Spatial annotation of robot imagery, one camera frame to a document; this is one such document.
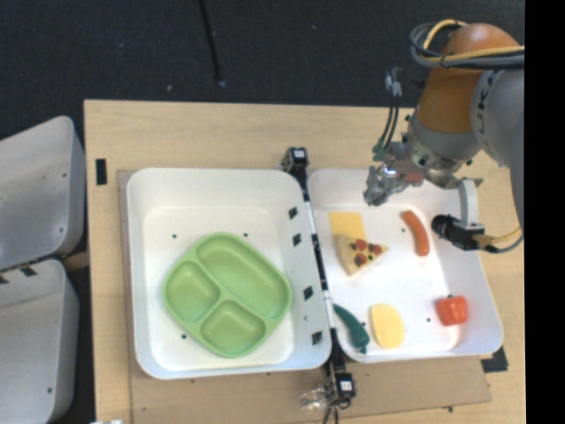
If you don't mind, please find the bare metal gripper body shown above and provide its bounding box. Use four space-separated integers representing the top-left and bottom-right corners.
380 140 471 193

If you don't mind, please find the yellow cheese slice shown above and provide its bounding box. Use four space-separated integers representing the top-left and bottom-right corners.
328 210 367 240

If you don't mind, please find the orange toy sausage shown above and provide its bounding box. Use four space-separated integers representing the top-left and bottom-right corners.
400 209 432 257

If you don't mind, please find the toy pizza slice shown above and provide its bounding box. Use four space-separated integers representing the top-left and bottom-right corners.
333 233 390 277

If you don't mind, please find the thin black and white rod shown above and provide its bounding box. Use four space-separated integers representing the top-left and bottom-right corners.
290 165 343 373

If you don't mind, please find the white plastic tray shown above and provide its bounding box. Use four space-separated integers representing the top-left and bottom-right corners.
306 167 505 365
125 166 334 381

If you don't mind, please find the yellow oval toy slice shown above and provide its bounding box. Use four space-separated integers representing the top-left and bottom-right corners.
368 303 407 350

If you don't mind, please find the orange toy bell pepper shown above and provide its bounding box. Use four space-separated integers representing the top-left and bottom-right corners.
435 294 470 328

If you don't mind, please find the green toy chili pepper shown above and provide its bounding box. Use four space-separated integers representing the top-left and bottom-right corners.
332 303 372 355

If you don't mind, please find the green divided plate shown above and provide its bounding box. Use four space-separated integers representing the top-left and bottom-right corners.
162 231 294 360

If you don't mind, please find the black cylinder on white bracket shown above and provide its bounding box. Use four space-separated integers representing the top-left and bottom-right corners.
431 178 487 252

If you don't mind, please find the black block with thin wires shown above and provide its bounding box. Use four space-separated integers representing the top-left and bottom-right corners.
333 371 357 400
281 146 311 172

